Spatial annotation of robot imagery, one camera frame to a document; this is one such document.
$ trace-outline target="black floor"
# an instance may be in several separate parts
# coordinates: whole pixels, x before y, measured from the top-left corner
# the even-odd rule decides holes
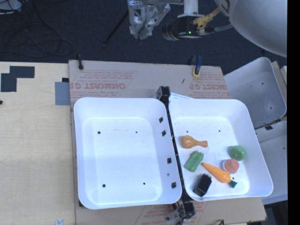
[[[162,27],[183,13],[182,5],[171,11],[154,28],[153,35],[135,39],[128,17],[109,39],[103,41],[128,11],[127,0],[19,0],[20,12],[0,13],[0,60],[67,63],[80,54],[83,60],[187,64],[202,56],[202,64],[220,66],[224,74],[259,58],[287,65],[287,59],[254,45],[234,28],[198,39],[169,41]],[[214,0],[199,0],[199,14],[211,13]],[[212,22],[225,26],[222,13]]]

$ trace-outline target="light wood surface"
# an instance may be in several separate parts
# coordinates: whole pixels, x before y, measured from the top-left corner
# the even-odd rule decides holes
[[[34,66],[18,78],[17,92],[0,92],[0,224],[75,224],[70,106],[55,105],[55,82],[68,64],[0,62]]]

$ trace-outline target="dark background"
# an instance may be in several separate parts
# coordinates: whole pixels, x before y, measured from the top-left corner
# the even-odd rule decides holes
[[[0,15],[1,61],[68,63],[80,54],[82,60],[188,64],[192,56],[202,56],[203,65],[220,66],[224,75],[259,57],[287,65],[286,58],[254,45],[234,28],[197,39],[166,40],[161,29],[183,13],[183,5],[171,4],[153,35],[143,40],[130,34],[127,17],[103,47],[127,12],[127,0],[19,1],[20,12]],[[216,8],[214,0],[199,0],[199,14]],[[222,13],[209,23],[228,24]]]

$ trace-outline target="orange carrot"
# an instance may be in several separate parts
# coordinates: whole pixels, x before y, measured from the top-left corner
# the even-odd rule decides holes
[[[218,179],[220,182],[230,182],[230,175],[225,170],[215,167],[213,165],[202,163],[202,165],[212,174],[216,179]]]

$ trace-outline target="green ball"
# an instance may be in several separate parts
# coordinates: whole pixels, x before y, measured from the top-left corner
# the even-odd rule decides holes
[[[246,150],[240,145],[233,146],[229,151],[229,156],[237,161],[243,160],[245,155]]]

